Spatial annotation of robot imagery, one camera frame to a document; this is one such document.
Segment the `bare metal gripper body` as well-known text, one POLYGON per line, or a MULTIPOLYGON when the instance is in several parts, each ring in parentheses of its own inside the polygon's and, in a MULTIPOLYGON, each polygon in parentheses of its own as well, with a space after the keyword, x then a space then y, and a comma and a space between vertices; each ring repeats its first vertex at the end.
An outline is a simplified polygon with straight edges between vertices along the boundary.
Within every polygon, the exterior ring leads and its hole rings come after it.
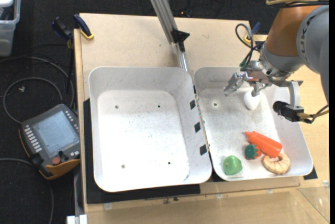
POLYGON ((243 79, 250 83, 274 84, 282 86, 290 77, 289 72, 281 71, 268 62, 250 61, 241 68, 243 79))

